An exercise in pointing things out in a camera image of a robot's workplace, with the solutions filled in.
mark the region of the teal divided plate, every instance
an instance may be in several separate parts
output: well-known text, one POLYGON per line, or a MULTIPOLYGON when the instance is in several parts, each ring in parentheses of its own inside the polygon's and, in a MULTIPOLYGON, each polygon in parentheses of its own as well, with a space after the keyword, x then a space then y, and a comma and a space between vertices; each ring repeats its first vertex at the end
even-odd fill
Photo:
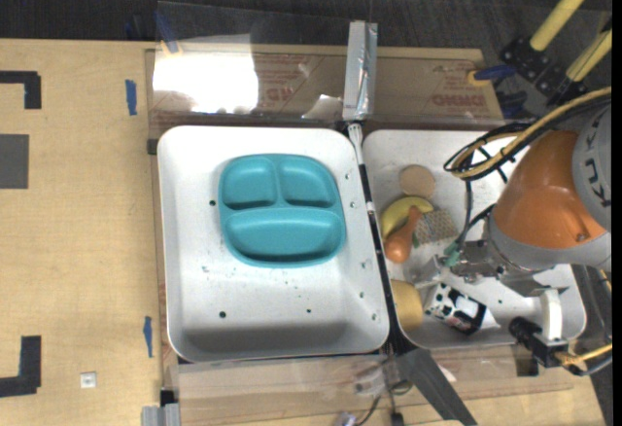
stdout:
POLYGON ((227 248, 254 266, 320 264, 333 258, 346 238, 334 179, 308 157, 232 160, 219 181, 219 211, 227 248))

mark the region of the wooden table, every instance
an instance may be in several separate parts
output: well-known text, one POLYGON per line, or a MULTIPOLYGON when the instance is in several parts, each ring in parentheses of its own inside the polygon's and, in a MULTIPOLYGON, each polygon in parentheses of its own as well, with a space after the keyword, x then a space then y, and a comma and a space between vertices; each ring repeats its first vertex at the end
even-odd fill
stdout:
MULTIPOLYGON (((0 133, 29 135, 28 189, 0 190, 0 376, 17 375, 21 337, 42 338, 42 385, 34 395, 1 398, 2 425, 138 425, 141 408, 158 402, 145 94, 145 51, 153 46, 0 40, 0 70, 37 71, 43 85, 40 110, 24 110, 23 86, 0 85, 0 133), (133 116, 126 80, 137 87, 133 116), (81 373, 90 372, 97 373, 97 386, 81 388, 81 373)), ((604 424, 587 378, 569 390, 467 406, 481 424, 604 424)), ((439 420, 430 406, 405 408, 404 415, 411 424, 439 420)), ((377 413, 368 424, 389 423, 377 413)))

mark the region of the black cable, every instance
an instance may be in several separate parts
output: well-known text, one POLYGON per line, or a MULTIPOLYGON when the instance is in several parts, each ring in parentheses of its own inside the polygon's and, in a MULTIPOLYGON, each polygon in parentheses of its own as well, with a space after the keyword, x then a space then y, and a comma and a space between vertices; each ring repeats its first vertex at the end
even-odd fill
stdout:
POLYGON ((361 419, 359 422, 356 423, 356 426, 363 426, 364 423, 366 423, 369 420, 369 417, 371 417, 371 415, 376 411, 376 409, 378 408, 378 404, 380 403, 380 398, 381 396, 378 395, 374 400, 373 403, 371 404, 371 407, 369 408, 369 412, 367 413, 367 415, 361 419))
POLYGON ((592 375, 597 373, 598 371, 602 371, 607 366, 613 364, 613 355, 609 355, 606 359, 599 362, 597 365, 588 368, 586 371, 579 368, 578 366, 572 365, 568 367, 568 370, 574 375, 584 376, 584 375, 592 375))
POLYGON ((613 336, 611 334, 611 331, 606 325, 605 318, 603 317, 603 312, 601 311, 599 303, 597 301, 596 293, 594 292, 594 287, 592 286, 593 281, 592 281, 592 276, 590 275, 590 269, 588 268, 588 266, 574 266, 574 269, 577 273, 582 273, 583 277, 585 278, 585 282, 583 284, 584 284, 585 291, 587 292, 587 296, 590 299, 590 305, 592 306, 592 309, 595 312, 596 319, 601 326, 603 335, 605 336, 607 342, 611 342, 613 336))
POLYGON ((402 383, 398 383, 392 388, 391 394, 396 397, 401 397, 402 395, 406 395, 407 393, 409 393, 410 390, 412 390, 412 386, 413 385, 410 381, 404 381, 402 383), (404 384, 406 385, 406 387, 403 390, 397 390, 400 386, 404 384))
MULTIPOLYGON (((484 155, 484 157, 486 157, 486 160, 489 160, 490 158, 492 158, 491 154, 488 153, 484 148, 477 148, 477 151, 479 151, 482 155, 484 155)), ((499 173, 501 179, 503 180, 503 183, 507 184, 507 176, 505 175, 505 172, 501 170, 501 168, 498 168, 497 172, 499 173)))
POLYGON ((389 390, 389 400, 391 401, 391 414, 395 414, 397 410, 396 397, 391 390, 389 390))
POLYGON ((477 215, 475 215, 475 217, 473 218, 473 220, 470 221, 470 223, 468 224, 468 229, 467 231, 470 231, 471 229, 473 229, 473 226, 475 224, 477 224, 480 220, 485 219, 486 217, 488 217, 490 215, 490 212, 493 211, 493 208, 495 207, 494 204, 491 204, 490 206, 487 206, 486 208, 484 208, 481 212, 479 212, 477 215))
POLYGON ((458 251, 463 251, 465 247, 465 241, 467 240, 468 225, 470 224, 470 216, 473 212, 473 188, 470 181, 465 181, 466 186, 466 214, 465 214, 465 226, 463 231, 458 236, 456 243, 458 244, 458 251))
MULTIPOLYGON (((595 100, 593 102, 585 103, 585 104, 576 106, 575 108, 572 108, 572 109, 568 110, 565 114, 560 115, 559 117, 549 121, 547 124, 545 124, 542 127, 540 127, 533 134, 531 134, 524 141, 522 141, 511 152, 509 152, 507 154, 504 154, 502 152, 503 149, 501 149, 502 156, 501 156, 501 158, 500 158, 500 160, 498 162, 496 162, 495 164, 491 165, 489 168, 483 170, 482 172, 478 173, 477 175, 474 175, 474 176, 471 176, 471 177, 464 177, 463 180, 465 180, 465 181, 478 180, 478 179, 481 179, 481 178, 487 176, 488 174, 490 174, 490 173, 492 173, 494 171, 498 171, 501 168, 502 165, 504 165, 508 161, 512 161, 513 158, 519 152, 521 152, 523 149, 525 149, 527 146, 529 146, 532 142, 534 142, 536 139, 538 139, 538 137, 540 137, 543 133, 545 133, 548 130, 550 130, 554 125, 557 125, 557 124, 559 124, 561 122, 564 122, 564 121, 566 121, 566 120, 568 120, 570 118, 576 117, 577 115, 580 115, 580 114, 585 113, 587 111, 592 111, 592 110, 598 109, 600 107, 606 106, 606 105, 608 105, 610 103, 611 103, 611 96, 608 95, 608 96, 605 96, 603 98, 597 99, 597 100, 595 100)), ((492 136, 500 135, 500 134, 511 132, 511 131, 517 131, 516 127, 519 126, 519 125, 525 125, 525 124, 509 124, 509 125, 505 125, 504 127, 498 127, 496 129, 491 130, 490 132, 486 133, 482 137, 479 137, 478 139, 473 141, 471 144, 469 144, 467 146, 464 146, 460 151, 458 151, 454 156, 452 156, 447 162, 445 162, 445 164, 443 165, 443 168, 446 171, 449 171, 449 172, 455 172, 455 171, 461 172, 461 171, 467 171, 467 170, 470 170, 471 168, 474 168, 476 165, 479 165, 482 162, 480 161, 478 163, 472 163, 470 161, 470 159, 467 159, 467 160, 463 161, 458 168, 452 168, 451 167, 451 163, 460 154, 462 154, 468 148, 473 146, 473 144, 475 144, 477 142, 480 142, 480 141, 486 143, 487 140, 489 138, 491 138, 492 136)))

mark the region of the wooden board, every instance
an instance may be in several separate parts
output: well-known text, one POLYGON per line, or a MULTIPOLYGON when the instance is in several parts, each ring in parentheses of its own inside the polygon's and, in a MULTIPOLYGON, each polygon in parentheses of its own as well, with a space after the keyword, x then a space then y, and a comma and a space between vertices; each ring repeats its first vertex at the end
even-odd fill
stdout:
MULTIPOLYGON (((227 113, 215 123, 292 123, 309 114, 340 120, 345 47, 222 44, 182 41, 183 53, 155 52, 152 136, 175 124, 197 124, 196 113, 227 113)), ((373 120, 395 124, 488 124, 502 120, 492 83, 473 85, 482 68, 477 49, 378 48, 373 120)))
MULTIPOLYGON (((603 424, 589 379, 563 369, 516 377, 509 346, 433 353, 481 424, 603 424)), ((179 374, 185 426, 334 424, 340 410, 362 417, 371 398, 354 392, 356 375, 375 369, 368 358, 288 359, 235 367, 183 366, 179 374), (298 418, 295 416, 313 415, 298 418)), ((413 388, 396 398, 412 424, 440 416, 413 388)), ((380 402, 370 424, 385 424, 390 401, 380 402)))
POLYGON ((38 393, 0 399, 0 424, 138 425, 158 400, 146 47, 0 41, 0 69, 43 84, 43 109, 27 111, 22 86, 0 85, 0 133, 30 136, 28 189, 0 190, 0 376, 17 374, 21 336, 40 335, 43 354, 38 393), (86 372, 96 388, 81 389, 86 372))

